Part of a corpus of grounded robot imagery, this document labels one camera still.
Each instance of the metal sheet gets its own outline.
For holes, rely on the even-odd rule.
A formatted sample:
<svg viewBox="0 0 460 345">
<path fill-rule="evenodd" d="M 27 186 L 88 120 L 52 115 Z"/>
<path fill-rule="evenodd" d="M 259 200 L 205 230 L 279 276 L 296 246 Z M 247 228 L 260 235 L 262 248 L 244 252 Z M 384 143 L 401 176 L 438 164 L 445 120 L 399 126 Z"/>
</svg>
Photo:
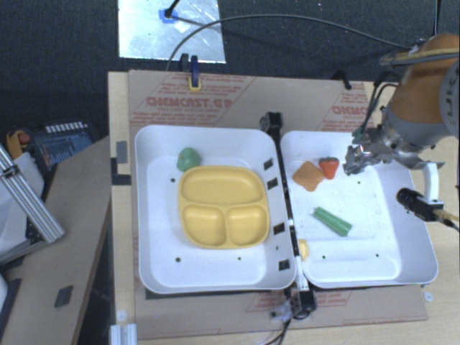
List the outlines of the metal sheet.
<svg viewBox="0 0 460 345">
<path fill-rule="evenodd" d="M 165 23 L 160 11 L 174 0 L 119 0 L 119 54 L 122 58 L 167 60 L 176 45 L 198 28 L 181 21 Z M 217 0 L 181 0 L 174 15 L 206 24 L 219 19 Z M 186 52 L 205 63 L 225 63 L 221 26 L 205 29 L 186 42 L 174 57 Z"/>
</svg>

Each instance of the green toy object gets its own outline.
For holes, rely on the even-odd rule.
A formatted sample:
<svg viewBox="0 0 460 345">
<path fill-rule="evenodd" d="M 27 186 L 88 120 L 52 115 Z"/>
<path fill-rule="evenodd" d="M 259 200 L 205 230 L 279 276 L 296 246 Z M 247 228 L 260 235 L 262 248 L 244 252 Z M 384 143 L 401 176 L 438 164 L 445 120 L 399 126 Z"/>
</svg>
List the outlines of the green toy object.
<svg viewBox="0 0 460 345">
<path fill-rule="evenodd" d="M 184 148 L 180 151 L 178 158 L 178 169 L 180 171 L 187 171 L 195 166 L 200 166 L 201 156 L 193 148 Z"/>
<path fill-rule="evenodd" d="M 340 236 L 347 236 L 353 226 L 321 207 L 317 207 L 313 215 Z"/>
</svg>

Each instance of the white tray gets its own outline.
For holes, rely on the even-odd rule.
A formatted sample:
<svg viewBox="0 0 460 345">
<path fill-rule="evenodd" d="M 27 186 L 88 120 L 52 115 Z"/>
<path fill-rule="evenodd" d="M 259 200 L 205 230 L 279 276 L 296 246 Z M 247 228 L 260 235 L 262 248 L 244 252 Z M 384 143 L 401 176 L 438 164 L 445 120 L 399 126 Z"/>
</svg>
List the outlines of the white tray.
<svg viewBox="0 0 460 345">
<path fill-rule="evenodd" d="M 271 225 L 263 243 L 246 249 L 204 249 L 187 239 L 178 207 L 182 173 L 176 168 L 178 155 L 186 147 L 198 152 L 202 165 L 246 167 L 260 176 Z M 139 273 L 148 289 L 162 294 L 274 290 L 292 283 L 293 248 L 275 144 L 268 135 L 248 129 L 146 126 L 136 136 L 135 157 Z M 273 166 L 265 170 L 268 160 Z M 268 190 L 267 182 L 275 178 L 278 186 Z M 281 223 L 285 231 L 275 234 L 273 226 Z"/>
<path fill-rule="evenodd" d="M 299 239 L 308 242 L 305 276 L 321 288 L 427 283 L 438 264 L 426 224 L 396 201 L 401 188 L 414 189 L 408 169 L 397 162 L 368 166 L 347 176 L 344 157 L 348 133 L 289 132 L 281 141 L 287 184 Z M 337 157 L 341 165 L 333 180 L 314 192 L 295 183 L 293 174 L 305 162 Z M 313 216 L 323 207 L 353 225 L 340 237 Z"/>
</svg>

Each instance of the yellow plate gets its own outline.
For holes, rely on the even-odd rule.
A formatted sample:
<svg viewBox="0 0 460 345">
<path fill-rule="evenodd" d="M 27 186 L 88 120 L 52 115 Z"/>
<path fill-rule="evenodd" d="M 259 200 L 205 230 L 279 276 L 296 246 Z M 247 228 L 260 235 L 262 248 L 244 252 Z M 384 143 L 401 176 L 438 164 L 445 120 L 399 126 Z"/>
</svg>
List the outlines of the yellow plate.
<svg viewBox="0 0 460 345">
<path fill-rule="evenodd" d="M 184 172 L 179 210 L 185 235 L 203 248 L 253 247 L 270 230 L 264 184 L 242 167 L 198 166 Z"/>
</svg>

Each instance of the black fabric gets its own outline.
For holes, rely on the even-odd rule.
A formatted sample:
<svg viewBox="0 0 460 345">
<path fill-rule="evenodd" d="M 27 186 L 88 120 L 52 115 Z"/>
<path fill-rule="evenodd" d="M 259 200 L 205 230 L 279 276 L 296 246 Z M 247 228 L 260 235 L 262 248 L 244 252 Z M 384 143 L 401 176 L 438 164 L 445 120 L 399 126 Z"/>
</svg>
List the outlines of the black fabric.
<svg viewBox="0 0 460 345">
<path fill-rule="evenodd" d="M 256 13 L 328 19 L 411 45 L 433 30 L 435 0 L 218 0 L 221 17 Z M 459 33 L 459 0 L 443 0 L 438 33 Z M 0 136 L 34 121 L 89 119 L 108 132 L 107 73 L 162 70 L 118 56 L 117 0 L 0 0 Z M 317 23 L 258 19 L 224 25 L 227 64 L 209 73 L 373 81 L 394 50 Z M 177 70 L 177 63 L 172 66 Z"/>
</svg>

